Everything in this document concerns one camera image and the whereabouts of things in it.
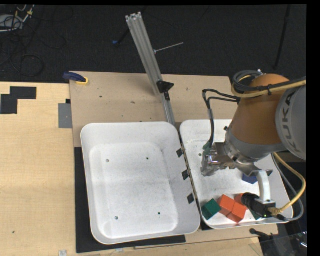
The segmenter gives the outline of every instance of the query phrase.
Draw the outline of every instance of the empty white tray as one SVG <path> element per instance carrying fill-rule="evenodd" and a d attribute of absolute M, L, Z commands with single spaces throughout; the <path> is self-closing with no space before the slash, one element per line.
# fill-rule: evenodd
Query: empty white tray
<path fill-rule="evenodd" d="M 214 142 L 224 142 L 226 131 L 231 120 L 214 121 Z M 218 201 L 223 194 L 234 198 L 237 194 L 253 193 L 259 196 L 260 190 L 258 182 L 250 184 L 242 180 L 243 173 L 238 169 L 219 170 L 212 176 L 201 174 L 203 146 L 208 142 L 211 135 L 211 125 L 209 120 L 187 120 L 180 126 L 180 134 L 187 156 L 194 189 L 198 198 L 199 206 L 202 207 L 211 199 Z M 261 170 L 273 170 L 269 176 L 271 199 L 276 202 L 278 208 L 286 205 L 290 200 L 282 181 L 281 175 L 275 166 L 271 155 L 258 161 L 255 165 Z M 286 218 L 293 217 L 293 209 L 289 207 L 283 214 Z M 244 219 L 236 223 L 221 213 L 217 213 L 212 218 L 206 220 L 201 213 L 203 221 L 212 229 L 227 229 L 241 226 L 264 225 L 285 223 L 276 218 L 260 218 L 256 220 L 252 213 L 247 210 Z"/>
<path fill-rule="evenodd" d="M 91 231 L 106 245 L 184 235 L 200 214 L 167 122 L 91 123 L 81 131 Z"/>

